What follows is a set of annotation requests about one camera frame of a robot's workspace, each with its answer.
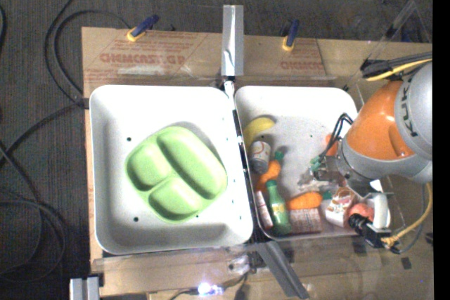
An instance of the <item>toy carrot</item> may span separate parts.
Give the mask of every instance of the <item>toy carrot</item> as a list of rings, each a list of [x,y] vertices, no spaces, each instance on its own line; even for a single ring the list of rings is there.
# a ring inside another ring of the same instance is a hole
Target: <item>toy carrot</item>
[[[267,171],[259,177],[255,191],[266,191],[266,182],[269,180],[276,180],[278,178],[281,171],[280,161],[283,157],[284,154],[281,151],[275,151],[275,157],[269,162],[269,168]]]
[[[322,199],[322,195],[318,192],[310,191],[288,200],[286,207],[288,210],[313,209],[321,205]]]
[[[328,134],[325,137],[326,143],[328,144],[330,142],[331,139],[331,134]],[[338,153],[338,143],[334,143],[333,146],[330,148],[330,150],[326,153],[327,156],[335,156]]]

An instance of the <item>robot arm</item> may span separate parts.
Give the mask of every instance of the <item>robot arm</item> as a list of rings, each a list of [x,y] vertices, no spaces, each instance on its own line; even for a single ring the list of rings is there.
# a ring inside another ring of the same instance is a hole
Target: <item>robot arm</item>
[[[371,187],[373,180],[400,175],[421,184],[432,181],[432,63],[375,92],[339,141],[336,156],[321,157],[319,162],[312,169],[317,180],[336,179],[362,198],[378,198],[385,205],[375,213],[386,213],[387,203]],[[429,184],[427,188],[430,208]],[[398,240],[397,235],[391,241],[390,230],[361,216],[351,216],[349,223],[374,247],[391,248]],[[390,239],[387,246],[383,237]]]
[[[368,100],[342,141],[342,156],[353,181],[393,174],[432,180],[432,63]]]

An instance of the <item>toy banana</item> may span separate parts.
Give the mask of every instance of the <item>toy banana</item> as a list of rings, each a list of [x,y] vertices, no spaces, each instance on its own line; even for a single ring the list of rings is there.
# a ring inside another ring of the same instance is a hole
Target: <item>toy banana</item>
[[[257,134],[270,129],[273,125],[275,125],[275,122],[268,117],[258,117],[253,119],[243,131],[245,149],[247,151],[249,150],[250,145],[253,143]]]

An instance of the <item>blue clamp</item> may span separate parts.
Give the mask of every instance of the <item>blue clamp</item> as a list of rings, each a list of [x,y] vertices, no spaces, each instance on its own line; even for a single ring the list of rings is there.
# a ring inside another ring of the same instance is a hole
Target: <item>blue clamp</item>
[[[153,27],[153,25],[158,22],[159,19],[160,19],[160,17],[157,16],[156,14],[145,19],[137,27],[134,27],[129,32],[127,32],[128,40],[136,41],[140,37],[143,37],[144,34],[146,33],[146,30],[151,29]]]
[[[298,27],[300,26],[300,21],[295,19],[292,21],[289,33],[283,40],[283,49],[286,51],[291,51],[294,49],[294,40],[298,34]]]

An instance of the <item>plastic food item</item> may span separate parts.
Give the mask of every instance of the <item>plastic food item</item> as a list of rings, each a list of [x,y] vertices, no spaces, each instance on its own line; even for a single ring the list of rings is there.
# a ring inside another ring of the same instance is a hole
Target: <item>plastic food item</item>
[[[259,216],[261,217],[262,225],[264,229],[268,230],[274,226],[274,222],[270,217],[269,210],[267,209],[266,200],[261,191],[257,191],[255,194],[255,201],[258,208]]]
[[[269,180],[276,180],[281,172],[280,161],[284,158],[284,154],[281,151],[275,151],[275,158],[269,162],[269,168],[267,172],[262,174],[256,184],[256,191],[265,190],[266,182]]]
[[[312,234],[322,231],[321,215],[317,208],[289,211],[293,234]]]
[[[125,161],[136,192],[163,221],[189,220],[227,187],[225,168],[190,130],[169,126],[138,144]]]
[[[257,174],[264,174],[269,168],[271,146],[264,141],[255,141],[250,147],[250,166]]]
[[[274,234],[277,236],[290,234],[292,226],[289,222],[289,213],[284,199],[278,193],[276,180],[267,181],[266,187],[269,193],[269,211],[274,222]]]
[[[331,134],[328,134],[325,137],[326,140],[326,144],[328,144],[330,142],[331,139]],[[326,152],[326,155],[329,157],[333,157],[338,153],[338,142],[336,141],[333,146],[331,146],[330,150]]]
[[[325,209],[326,219],[341,228],[348,226],[349,210],[356,202],[356,194],[347,187],[337,189],[330,204]]]
[[[375,210],[367,204],[359,202],[358,204],[353,205],[353,207],[350,209],[349,216],[353,214],[359,214],[361,216],[364,216],[365,218],[368,218],[370,221],[373,221]]]
[[[250,145],[253,143],[257,134],[270,129],[273,125],[275,125],[275,122],[269,117],[257,117],[253,119],[243,131],[245,149],[247,151],[250,149]]]
[[[320,207],[322,203],[322,195],[316,191],[301,194],[286,202],[288,210],[313,209]]]

